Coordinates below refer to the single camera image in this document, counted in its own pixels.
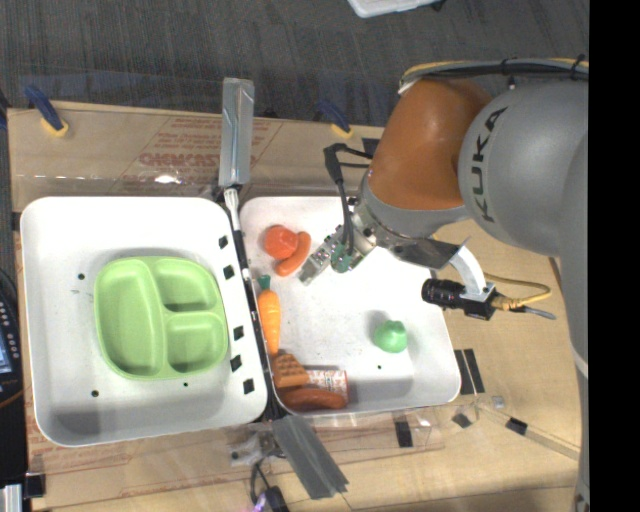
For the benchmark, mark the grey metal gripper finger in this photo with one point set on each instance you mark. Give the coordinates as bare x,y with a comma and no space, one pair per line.
309,272
324,256

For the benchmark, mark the orange toy sausage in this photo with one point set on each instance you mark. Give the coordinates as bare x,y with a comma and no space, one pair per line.
296,257

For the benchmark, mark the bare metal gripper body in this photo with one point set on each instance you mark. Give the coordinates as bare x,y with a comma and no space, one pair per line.
361,235

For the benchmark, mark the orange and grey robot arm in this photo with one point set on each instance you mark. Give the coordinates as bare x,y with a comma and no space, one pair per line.
520,170

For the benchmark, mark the brown toy waffle biscuit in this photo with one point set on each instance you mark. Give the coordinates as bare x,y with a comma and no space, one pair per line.
289,371

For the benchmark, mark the orange round toy fruit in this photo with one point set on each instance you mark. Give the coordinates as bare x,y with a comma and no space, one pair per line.
279,241

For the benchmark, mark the orange and white small can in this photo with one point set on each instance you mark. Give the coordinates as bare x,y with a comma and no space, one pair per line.
330,381

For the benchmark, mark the white plastic tray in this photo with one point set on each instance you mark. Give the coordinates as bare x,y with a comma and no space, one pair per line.
340,310
60,310

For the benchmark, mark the green divided plate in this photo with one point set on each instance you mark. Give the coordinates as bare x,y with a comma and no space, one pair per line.
127,320

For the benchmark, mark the orange toy carrot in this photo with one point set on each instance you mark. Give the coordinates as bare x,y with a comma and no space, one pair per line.
270,315

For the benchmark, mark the black cylinder on white bracket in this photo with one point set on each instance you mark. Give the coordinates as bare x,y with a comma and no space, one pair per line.
452,292

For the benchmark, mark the green toy pepper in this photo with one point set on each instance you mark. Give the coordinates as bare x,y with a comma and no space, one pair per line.
391,337

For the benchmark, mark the brown cardboard board red print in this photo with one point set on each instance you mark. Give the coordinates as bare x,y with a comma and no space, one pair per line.
125,150

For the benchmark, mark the red-brown toy sausage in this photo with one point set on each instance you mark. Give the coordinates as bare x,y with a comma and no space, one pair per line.
315,399

